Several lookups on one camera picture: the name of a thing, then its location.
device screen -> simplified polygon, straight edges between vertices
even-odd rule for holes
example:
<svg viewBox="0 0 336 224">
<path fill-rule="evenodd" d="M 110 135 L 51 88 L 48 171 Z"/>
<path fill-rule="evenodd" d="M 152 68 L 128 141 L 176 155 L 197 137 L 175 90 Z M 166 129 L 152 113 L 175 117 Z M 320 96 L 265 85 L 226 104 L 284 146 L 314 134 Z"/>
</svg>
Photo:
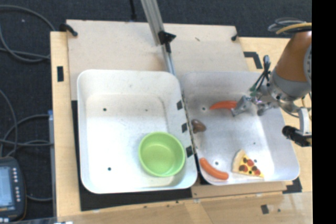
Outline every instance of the device screen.
<svg viewBox="0 0 336 224">
<path fill-rule="evenodd" d="M 13 205 L 12 186 L 10 181 L 11 168 L 0 167 L 0 207 Z"/>
</svg>

wooden table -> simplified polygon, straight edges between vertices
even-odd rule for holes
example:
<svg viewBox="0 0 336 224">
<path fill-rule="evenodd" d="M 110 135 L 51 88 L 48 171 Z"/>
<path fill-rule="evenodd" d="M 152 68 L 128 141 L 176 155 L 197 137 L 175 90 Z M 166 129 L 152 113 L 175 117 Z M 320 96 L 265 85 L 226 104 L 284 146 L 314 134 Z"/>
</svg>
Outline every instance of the wooden table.
<svg viewBox="0 0 336 224">
<path fill-rule="evenodd" d="M 282 194 L 292 182 L 256 185 L 253 193 L 246 186 L 216 187 L 196 183 L 192 192 L 197 195 L 192 199 L 81 211 L 71 110 L 68 47 L 70 38 L 72 37 L 66 32 L 55 31 L 50 34 L 56 203 L 59 221 L 110 223 L 113 219 L 113 223 L 127 223 L 136 219 L 137 223 L 223 223 L 224 220 L 244 223 L 255 223 L 256 220 L 260 223 L 312 222 L 312 153 L 311 148 L 300 148 L 297 145 L 294 145 L 294 148 L 301 169 L 300 193 Z M 287 42 L 288 39 L 282 38 L 237 38 L 232 43 L 239 46 L 242 53 L 255 52 L 260 59 L 269 55 L 275 64 Z M 248 70 L 261 71 L 256 68 L 253 58 L 245 59 Z M 60 67 L 64 75 L 61 79 L 58 76 Z M 285 113 L 283 116 L 287 125 L 299 127 L 298 119 Z"/>
</svg>

brown cylinder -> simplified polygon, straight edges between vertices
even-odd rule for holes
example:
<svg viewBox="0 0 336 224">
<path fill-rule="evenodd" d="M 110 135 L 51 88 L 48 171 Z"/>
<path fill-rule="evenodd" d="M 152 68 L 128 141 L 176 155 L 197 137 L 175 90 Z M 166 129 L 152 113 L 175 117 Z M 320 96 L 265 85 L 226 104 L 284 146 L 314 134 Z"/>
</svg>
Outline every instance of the brown cylinder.
<svg viewBox="0 0 336 224">
<path fill-rule="evenodd" d="M 289 40 L 275 67 L 278 76 L 291 81 L 306 82 L 304 56 L 312 40 L 312 32 L 299 32 Z"/>
</svg>

black fabric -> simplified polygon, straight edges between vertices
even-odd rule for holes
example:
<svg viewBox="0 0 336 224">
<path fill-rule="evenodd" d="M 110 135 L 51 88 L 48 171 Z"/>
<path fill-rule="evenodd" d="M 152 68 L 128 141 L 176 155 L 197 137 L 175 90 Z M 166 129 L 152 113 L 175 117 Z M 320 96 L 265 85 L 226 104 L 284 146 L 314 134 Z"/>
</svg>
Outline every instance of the black fabric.
<svg viewBox="0 0 336 224">
<path fill-rule="evenodd" d="M 144 204 L 147 202 L 158 202 L 168 200 L 179 200 L 191 198 L 191 189 L 177 189 L 164 191 L 144 191 L 141 193 L 122 193 L 122 194 L 95 194 L 88 191 L 80 180 L 79 144 L 78 144 L 78 110 L 77 101 L 71 102 L 73 129 L 75 135 L 76 158 L 79 178 L 79 195 L 82 211 L 107 208 L 131 204 Z"/>
<path fill-rule="evenodd" d="M 3 4 L 32 9 L 56 29 L 67 19 L 129 21 L 133 13 L 129 0 L 0 0 Z M 312 19 L 312 0 L 158 0 L 158 4 L 165 23 L 234 25 L 238 35 L 245 37 L 276 37 L 267 27 L 279 17 Z M 134 0 L 134 8 L 137 21 L 145 22 L 140 0 Z M 49 54 L 50 27 L 36 16 L 0 8 L 0 25 L 12 49 Z M 50 62 L 26 64 L 0 51 L 0 89 L 11 101 L 18 120 L 47 113 L 52 109 Z M 0 97 L 0 137 L 12 124 L 11 111 Z M 33 120 L 19 128 L 20 141 L 48 138 L 47 120 Z M 10 150 L 12 147 L 6 148 L 7 153 Z M 17 153 L 28 193 L 51 196 L 49 149 L 21 148 Z M 26 219 L 52 215 L 51 203 L 28 201 Z"/>
</svg>

yellow cable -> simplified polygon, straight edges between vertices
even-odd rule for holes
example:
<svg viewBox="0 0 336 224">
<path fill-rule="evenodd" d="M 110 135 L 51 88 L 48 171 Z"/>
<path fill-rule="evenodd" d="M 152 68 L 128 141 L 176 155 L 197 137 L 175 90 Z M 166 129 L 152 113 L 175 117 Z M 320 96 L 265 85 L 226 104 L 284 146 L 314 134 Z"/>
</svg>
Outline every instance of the yellow cable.
<svg viewBox="0 0 336 224">
<path fill-rule="evenodd" d="M 311 25 L 312 25 L 312 23 L 302 23 L 302 24 L 289 25 L 289 26 L 286 26 L 286 27 L 276 31 L 276 34 L 283 33 L 285 31 L 293 29 L 293 28 L 307 27 L 307 26 L 311 26 Z"/>
</svg>

